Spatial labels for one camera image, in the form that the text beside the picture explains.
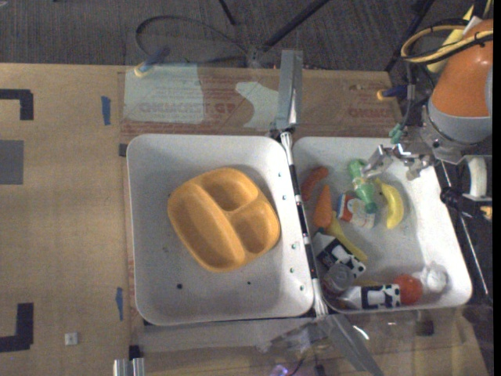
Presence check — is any orange divided plate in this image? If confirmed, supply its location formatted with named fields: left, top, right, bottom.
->
left=166, top=166, right=283, bottom=274

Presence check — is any brown cardboard board red print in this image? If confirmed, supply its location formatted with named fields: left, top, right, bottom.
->
left=117, top=65, right=488, bottom=376

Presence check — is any yellow elongated toy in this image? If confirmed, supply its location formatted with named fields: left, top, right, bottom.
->
left=324, top=211, right=369, bottom=263

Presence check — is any black and white carton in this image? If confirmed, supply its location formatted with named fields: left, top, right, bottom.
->
left=337, top=283, right=402, bottom=311
left=311, top=230, right=367, bottom=280

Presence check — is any red white blue can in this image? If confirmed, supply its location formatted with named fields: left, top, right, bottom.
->
left=336, top=192, right=377, bottom=231

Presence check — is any orange-red toy sausage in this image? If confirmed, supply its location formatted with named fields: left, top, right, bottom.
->
left=299, top=165, right=330, bottom=203

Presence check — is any red-orange ball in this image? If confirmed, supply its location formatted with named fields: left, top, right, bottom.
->
left=391, top=273, right=425, bottom=306

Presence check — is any orange toy carrot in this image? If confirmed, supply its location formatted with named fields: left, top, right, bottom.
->
left=312, top=184, right=334, bottom=230

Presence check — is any yellow banana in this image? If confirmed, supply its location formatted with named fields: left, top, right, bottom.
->
left=374, top=178, right=405, bottom=231

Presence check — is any green plastic bottle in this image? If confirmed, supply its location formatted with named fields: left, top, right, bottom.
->
left=347, top=158, right=380, bottom=215

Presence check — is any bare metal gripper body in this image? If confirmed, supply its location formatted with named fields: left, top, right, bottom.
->
left=392, top=125, right=465, bottom=168

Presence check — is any white plastic tray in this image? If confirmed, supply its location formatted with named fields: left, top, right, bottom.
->
left=291, top=136, right=474, bottom=315
left=125, top=133, right=316, bottom=327

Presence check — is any silver can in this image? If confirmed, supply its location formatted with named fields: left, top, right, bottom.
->
left=322, top=262, right=355, bottom=295

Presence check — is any black cylinder on white bracket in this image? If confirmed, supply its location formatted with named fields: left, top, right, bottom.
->
left=439, top=156, right=494, bottom=222

